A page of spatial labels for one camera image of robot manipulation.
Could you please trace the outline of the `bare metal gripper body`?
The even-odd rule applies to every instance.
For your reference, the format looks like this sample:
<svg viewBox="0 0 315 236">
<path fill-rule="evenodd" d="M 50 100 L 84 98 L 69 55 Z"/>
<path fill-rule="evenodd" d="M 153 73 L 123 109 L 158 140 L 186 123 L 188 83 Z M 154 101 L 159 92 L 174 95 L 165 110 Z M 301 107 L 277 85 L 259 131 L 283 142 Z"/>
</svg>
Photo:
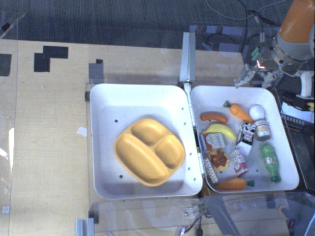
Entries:
<svg viewBox="0 0 315 236">
<path fill-rule="evenodd" d="M 304 47 L 283 49 L 269 47 L 258 49 L 255 68 L 263 74 L 286 74 L 296 76 L 302 65 L 308 60 L 308 50 Z"/>
</svg>

